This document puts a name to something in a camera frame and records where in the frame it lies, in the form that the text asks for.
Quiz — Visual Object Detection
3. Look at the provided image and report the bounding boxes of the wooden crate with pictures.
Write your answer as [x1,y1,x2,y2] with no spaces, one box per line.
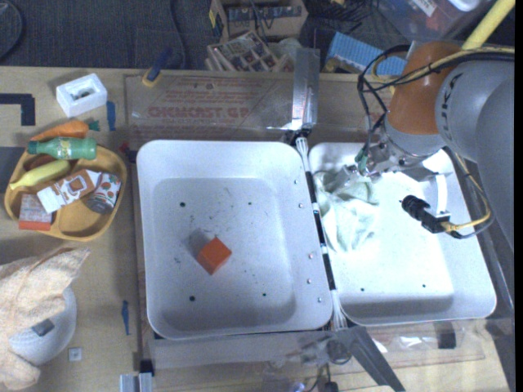
[205,29,296,74]

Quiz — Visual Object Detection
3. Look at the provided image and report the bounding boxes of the white foam box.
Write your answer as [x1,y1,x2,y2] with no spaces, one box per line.
[56,73,109,118]

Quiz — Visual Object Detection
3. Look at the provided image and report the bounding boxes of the brown cardboard box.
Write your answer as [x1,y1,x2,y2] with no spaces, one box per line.
[208,0,310,43]

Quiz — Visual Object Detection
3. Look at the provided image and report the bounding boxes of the green bottle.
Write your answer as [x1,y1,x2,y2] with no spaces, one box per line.
[26,136,99,161]

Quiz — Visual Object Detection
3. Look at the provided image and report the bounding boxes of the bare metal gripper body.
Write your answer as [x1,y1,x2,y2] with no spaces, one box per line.
[359,135,414,176]

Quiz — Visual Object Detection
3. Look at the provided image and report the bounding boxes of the black block with wires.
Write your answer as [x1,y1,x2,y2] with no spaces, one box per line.
[285,123,315,145]

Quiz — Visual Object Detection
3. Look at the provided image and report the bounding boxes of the yellow banana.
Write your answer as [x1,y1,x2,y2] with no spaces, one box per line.
[8,159,72,192]

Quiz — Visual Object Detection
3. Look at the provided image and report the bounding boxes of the yellow divided plate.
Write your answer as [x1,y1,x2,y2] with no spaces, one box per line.
[3,143,128,243]

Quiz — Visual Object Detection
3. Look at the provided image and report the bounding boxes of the white plastic tray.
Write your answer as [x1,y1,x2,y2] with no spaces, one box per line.
[308,141,498,327]
[136,139,334,341]

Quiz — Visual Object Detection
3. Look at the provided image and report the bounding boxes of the blue ribbed box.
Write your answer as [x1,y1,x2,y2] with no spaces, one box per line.
[325,30,406,76]

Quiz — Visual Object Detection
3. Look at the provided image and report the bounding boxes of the pale green cloth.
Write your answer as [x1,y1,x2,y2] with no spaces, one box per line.
[312,169,382,255]

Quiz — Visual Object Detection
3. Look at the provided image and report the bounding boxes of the white can red print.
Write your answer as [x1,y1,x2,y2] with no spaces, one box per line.
[85,172,123,214]

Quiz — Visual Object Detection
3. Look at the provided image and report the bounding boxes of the peach towel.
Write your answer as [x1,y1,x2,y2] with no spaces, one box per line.
[0,246,92,391]

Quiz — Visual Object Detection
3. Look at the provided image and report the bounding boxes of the white and brown carton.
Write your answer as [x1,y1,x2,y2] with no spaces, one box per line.
[36,168,102,215]

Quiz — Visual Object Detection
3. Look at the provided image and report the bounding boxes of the orange cube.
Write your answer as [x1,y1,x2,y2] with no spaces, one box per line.
[197,236,233,276]

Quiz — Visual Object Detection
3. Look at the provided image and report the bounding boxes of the black cylinder on white bracket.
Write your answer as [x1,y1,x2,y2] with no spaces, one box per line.
[400,170,453,234]

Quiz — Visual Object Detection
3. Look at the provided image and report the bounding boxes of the brown cardboard board red print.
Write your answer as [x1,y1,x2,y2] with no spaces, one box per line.
[122,69,488,368]

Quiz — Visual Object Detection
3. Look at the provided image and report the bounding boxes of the orange and white packet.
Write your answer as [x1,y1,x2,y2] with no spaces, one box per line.
[18,193,55,232]

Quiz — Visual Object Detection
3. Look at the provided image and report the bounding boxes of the white bowl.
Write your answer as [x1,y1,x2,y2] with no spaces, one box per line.
[8,286,78,368]

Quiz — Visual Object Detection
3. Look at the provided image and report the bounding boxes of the orange carrot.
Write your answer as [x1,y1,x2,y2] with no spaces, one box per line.
[29,119,101,143]

